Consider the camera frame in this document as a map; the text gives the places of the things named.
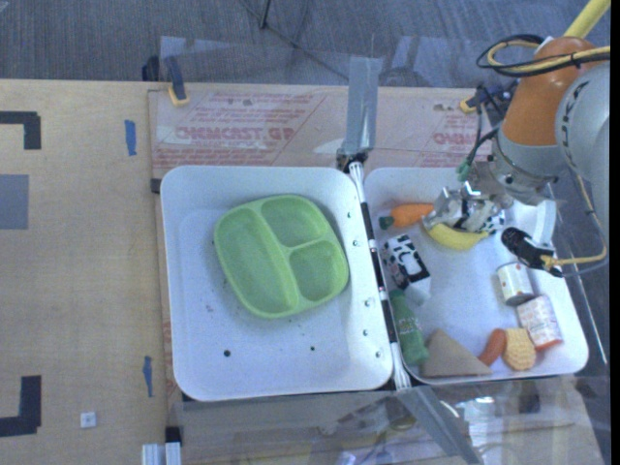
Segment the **black corner marker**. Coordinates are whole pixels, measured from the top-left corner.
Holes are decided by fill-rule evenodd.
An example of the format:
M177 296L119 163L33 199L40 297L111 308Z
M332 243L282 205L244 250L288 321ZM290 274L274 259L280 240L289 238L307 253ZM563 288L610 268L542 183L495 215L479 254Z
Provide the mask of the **black corner marker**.
M0 124L22 124L23 149L41 149L41 117L37 112L0 110Z
M19 413L0 418L0 438L36 434L41 427L41 376L21 378Z

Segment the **carrot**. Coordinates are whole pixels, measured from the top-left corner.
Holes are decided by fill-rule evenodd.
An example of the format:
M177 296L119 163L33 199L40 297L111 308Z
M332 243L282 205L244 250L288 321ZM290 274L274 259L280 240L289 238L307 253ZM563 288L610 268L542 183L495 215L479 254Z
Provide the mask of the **carrot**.
M390 226L396 228L412 226L424 215L429 214L433 208L433 203L403 203L395 206L390 211L389 217L381 217L379 224L384 230Z
M506 341L506 332L503 329L493 329L486 341L486 347L484 347L484 351L480 354L478 360L490 367L506 349Z

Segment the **gray carpet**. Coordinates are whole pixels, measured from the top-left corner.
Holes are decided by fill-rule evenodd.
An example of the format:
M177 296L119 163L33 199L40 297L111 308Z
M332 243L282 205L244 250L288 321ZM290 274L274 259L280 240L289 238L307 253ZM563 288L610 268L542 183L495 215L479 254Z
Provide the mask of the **gray carpet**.
M512 34L562 35L588 1L272 0L261 29L264 0L0 0L0 78L141 80L150 56L179 46L194 52L187 80L346 84L357 54L384 59L382 84L505 84L475 66L478 54ZM610 43L610 13L587 38ZM584 329L603 344L584 374L606 377L608 267L573 287L593 298ZM609 422L608 390L592 399L594 421Z

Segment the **green divided plate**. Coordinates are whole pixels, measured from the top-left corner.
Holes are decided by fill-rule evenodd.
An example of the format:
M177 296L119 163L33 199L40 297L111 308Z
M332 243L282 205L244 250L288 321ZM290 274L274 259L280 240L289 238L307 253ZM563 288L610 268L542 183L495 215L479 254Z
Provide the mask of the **green divided plate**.
M280 195L237 206L218 220L214 242L236 296L259 317L316 307L349 281L338 237L304 197Z

